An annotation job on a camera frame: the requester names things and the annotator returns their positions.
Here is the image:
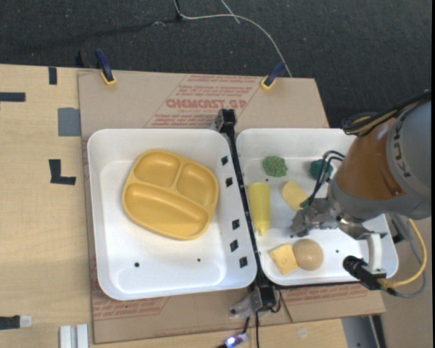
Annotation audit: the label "black block with thin wires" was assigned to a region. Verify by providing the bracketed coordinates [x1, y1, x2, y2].
[254, 283, 278, 310]
[215, 108, 238, 134]

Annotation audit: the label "black cylinder on white bracket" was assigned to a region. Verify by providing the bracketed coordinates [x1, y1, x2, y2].
[342, 232, 388, 291]

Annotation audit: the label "green grapes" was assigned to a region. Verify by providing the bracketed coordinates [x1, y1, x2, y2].
[262, 155, 289, 178]

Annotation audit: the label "dark green broccoli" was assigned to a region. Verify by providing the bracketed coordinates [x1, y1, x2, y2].
[309, 159, 335, 181]

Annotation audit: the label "tan round bread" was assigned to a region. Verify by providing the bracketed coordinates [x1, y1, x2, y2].
[291, 238, 325, 272]

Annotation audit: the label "yellow divided plate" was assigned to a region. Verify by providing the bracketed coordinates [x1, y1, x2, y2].
[121, 149, 220, 241]

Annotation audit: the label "brown cardboard board red print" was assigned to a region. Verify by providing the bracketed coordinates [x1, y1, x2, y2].
[77, 69, 387, 344]

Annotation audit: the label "yellow squeeze bottle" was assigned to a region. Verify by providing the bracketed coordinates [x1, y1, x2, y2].
[246, 181, 272, 237]

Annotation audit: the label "white plastic tray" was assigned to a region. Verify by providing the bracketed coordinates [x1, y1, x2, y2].
[235, 127, 400, 287]
[86, 128, 259, 302]

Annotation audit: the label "yellow oval chip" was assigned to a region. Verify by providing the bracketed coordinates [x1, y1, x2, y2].
[281, 180, 310, 212]

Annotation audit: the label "yellow cheese wedge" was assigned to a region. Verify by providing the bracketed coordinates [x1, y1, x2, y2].
[268, 243, 299, 277]

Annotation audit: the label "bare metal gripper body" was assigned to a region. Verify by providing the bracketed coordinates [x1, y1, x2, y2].
[303, 196, 377, 241]

